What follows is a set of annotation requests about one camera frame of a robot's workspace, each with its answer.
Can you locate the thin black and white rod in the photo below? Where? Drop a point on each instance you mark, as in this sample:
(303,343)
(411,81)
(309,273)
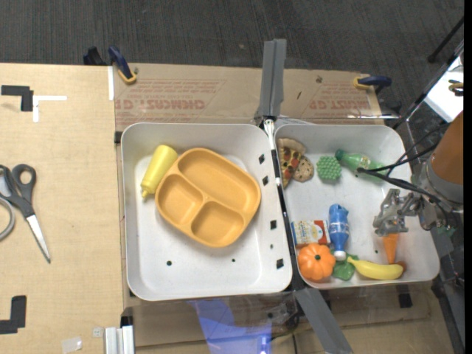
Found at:
(277,183)

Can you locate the brown toy biscuit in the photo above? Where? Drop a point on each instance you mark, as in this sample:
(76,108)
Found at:
(304,170)

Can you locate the toy pizza slice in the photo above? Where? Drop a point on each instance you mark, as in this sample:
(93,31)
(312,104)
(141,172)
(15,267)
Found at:
(289,159)

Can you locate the white and red carton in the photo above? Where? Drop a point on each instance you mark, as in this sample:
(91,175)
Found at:
(309,232)

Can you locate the green toy leaf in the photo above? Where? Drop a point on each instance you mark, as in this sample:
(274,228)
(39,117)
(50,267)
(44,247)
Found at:
(343,270)

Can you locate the green toy grapes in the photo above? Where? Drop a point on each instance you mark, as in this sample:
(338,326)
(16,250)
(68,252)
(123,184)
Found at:
(328,168)

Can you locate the orange divided plate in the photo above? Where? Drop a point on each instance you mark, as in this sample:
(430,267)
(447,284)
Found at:
(206,183)

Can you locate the blue plastic bottle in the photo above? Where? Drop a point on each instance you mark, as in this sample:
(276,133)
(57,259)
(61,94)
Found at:
(338,227)

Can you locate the orange carrot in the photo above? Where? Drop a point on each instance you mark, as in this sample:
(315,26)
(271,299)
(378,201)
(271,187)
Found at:
(391,247)

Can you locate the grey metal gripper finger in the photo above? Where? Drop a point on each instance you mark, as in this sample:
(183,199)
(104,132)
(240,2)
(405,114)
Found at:
(387,225)
(390,202)

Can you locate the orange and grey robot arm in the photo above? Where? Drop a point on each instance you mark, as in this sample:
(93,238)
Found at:
(448,149)

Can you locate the grey scissors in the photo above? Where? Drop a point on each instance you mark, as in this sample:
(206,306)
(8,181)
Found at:
(25,205)

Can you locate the white plastic tray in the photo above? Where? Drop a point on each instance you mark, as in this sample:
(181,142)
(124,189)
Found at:
(173,267)
(365,212)

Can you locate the brown cardboard board red print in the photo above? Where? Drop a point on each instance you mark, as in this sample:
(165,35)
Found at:
(221,94)

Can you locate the yellow squeeze bottle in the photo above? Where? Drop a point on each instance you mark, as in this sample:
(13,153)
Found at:
(159,168)

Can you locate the yellow banana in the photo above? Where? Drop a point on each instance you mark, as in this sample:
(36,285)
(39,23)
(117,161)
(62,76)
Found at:
(376,270)

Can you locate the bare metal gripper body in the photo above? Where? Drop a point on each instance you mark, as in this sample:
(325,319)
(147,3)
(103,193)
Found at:
(410,203)

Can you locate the green plastic bottle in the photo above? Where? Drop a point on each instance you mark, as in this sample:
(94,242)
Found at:
(354,159)

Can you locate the orange toy pumpkin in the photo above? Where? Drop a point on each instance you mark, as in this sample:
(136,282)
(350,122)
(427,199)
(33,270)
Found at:
(316,262)

